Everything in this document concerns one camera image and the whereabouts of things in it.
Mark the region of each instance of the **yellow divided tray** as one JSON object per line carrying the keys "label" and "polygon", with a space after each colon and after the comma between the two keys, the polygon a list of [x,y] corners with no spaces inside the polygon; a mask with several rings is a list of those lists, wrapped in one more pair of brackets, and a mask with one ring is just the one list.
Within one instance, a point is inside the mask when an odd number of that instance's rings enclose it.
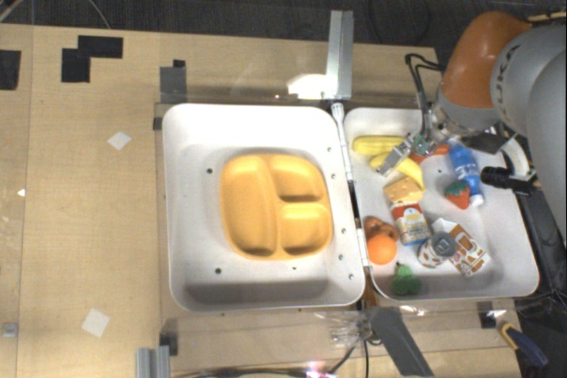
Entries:
{"label": "yellow divided tray", "polygon": [[286,260],[322,251],[332,238],[324,179],[306,159],[249,154],[231,159],[221,174],[221,219],[239,254]]}

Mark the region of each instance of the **small carton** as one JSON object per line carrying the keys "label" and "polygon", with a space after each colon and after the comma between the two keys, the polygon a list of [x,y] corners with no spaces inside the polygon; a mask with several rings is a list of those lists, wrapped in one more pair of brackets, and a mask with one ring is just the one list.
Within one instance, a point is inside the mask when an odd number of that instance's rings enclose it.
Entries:
{"label": "small carton", "polygon": [[457,252],[449,259],[451,263],[465,276],[475,275],[483,265],[490,261],[490,256],[484,247],[470,236],[461,225],[444,219],[437,219],[432,224],[435,230],[449,230],[457,245]]}
{"label": "small carton", "polygon": [[431,230],[417,202],[402,202],[390,207],[401,243],[405,246],[423,243],[431,236]]}
{"label": "small carton", "polygon": [[384,193],[393,204],[419,202],[423,198],[423,191],[414,179],[409,177],[389,184],[384,188]]}

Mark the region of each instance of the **blue bottle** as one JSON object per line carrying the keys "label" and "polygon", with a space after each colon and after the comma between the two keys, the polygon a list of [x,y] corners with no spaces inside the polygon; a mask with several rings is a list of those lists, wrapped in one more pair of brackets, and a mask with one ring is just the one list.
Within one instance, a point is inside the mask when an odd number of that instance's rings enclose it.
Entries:
{"label": "blue bottle", "polygon": [[466,181],[470,188],[470,204],[479,206],[485,202],[485,198],[480,192],[480,176],[477,167],[472,158],[472,152],[460,145],[454,144],[449,149],[449,157],[453,163],[453,168],[459,180]]}

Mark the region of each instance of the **banana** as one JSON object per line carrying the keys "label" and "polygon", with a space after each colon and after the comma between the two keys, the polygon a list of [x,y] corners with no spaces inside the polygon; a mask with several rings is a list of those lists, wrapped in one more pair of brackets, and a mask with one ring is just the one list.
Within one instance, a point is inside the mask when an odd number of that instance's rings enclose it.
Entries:
{"label": "banana", "polygon": [[[370,160],[370,166],[375,168],[375,169],[379,168],[384,163],[384,161],[386,160],[388,153],[389,153],[389,151],[384,152],[384,153],[380,153],[379,155],[373,157]],[[399,170],[404,175],[406,175],[410,178],[413,178],[416,181],[416,183],[418,184],[418,186],[422,190],[425,190],[425,186],[423,185],[422,168],[416,162],[414,162],[412,159],[405,158],[396,167],[396,170]]]}
{"label": "banana", "polygon": [[404,141],[396,135],[361,135],[353,140],[353,150],[364,156],[376,156],[390,150]]}

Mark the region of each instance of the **orange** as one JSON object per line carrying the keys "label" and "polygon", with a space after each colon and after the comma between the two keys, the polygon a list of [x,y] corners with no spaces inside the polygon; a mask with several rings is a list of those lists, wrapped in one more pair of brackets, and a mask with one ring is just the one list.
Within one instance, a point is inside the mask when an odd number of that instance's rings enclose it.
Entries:
{"label": "orange", "polygon": [[385,265],[390,263],[398,253],[396,242],[388,235],[374,235],[367,241],[369,258],[372,263]]}

